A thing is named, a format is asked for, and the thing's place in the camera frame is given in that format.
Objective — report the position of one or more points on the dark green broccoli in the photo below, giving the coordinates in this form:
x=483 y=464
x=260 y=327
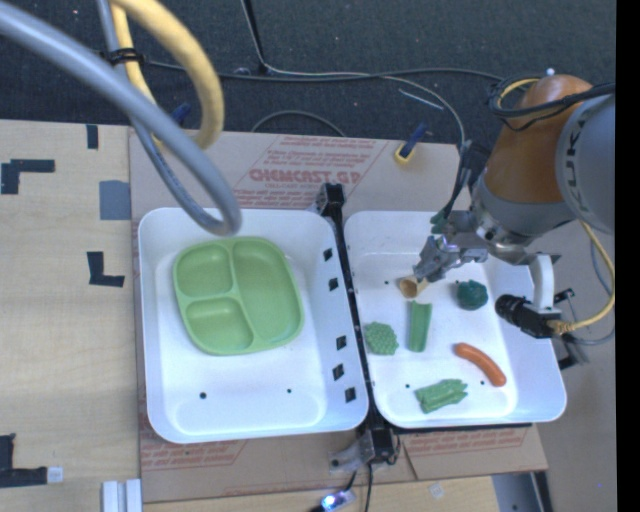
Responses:
x=471 y=295

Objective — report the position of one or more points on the white plastic tray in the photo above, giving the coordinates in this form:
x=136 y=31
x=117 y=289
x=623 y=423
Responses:
x=450 y=360
x=240 y=390

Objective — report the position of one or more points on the thin black rod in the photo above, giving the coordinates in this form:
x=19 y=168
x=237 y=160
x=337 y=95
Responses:
x=350 y=300

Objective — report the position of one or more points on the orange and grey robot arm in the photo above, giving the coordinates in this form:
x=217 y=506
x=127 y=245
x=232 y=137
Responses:
x=535 y=150

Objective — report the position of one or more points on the tan ice cream cone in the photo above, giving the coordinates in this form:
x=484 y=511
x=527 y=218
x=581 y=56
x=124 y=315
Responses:
x=408 y=287

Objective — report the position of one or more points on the green grapes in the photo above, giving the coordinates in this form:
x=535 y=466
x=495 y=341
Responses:
x=381 y=339

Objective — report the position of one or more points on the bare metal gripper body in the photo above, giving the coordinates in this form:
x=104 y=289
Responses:
x=472 y=235

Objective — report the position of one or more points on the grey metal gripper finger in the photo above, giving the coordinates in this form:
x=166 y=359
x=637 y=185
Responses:
x=446 y=265
x=430 y=255

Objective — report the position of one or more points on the green asparagus bundle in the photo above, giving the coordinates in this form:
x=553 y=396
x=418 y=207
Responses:
x=440 y=396

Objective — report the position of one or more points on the orange sausage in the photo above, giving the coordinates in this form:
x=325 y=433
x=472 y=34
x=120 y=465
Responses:
x=481 y=362

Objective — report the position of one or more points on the green celery stick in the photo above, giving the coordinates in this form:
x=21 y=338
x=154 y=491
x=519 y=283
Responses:
x=419 y=325

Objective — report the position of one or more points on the green divided plate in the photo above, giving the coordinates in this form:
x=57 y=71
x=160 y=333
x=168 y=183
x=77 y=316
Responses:
x=260 y=285

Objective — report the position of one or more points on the brown cardboard board red print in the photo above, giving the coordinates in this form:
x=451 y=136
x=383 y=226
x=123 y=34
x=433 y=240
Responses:
x=280 y=170

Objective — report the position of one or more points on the black cylinder on white bracket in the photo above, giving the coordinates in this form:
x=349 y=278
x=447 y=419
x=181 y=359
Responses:
x=520 y=312

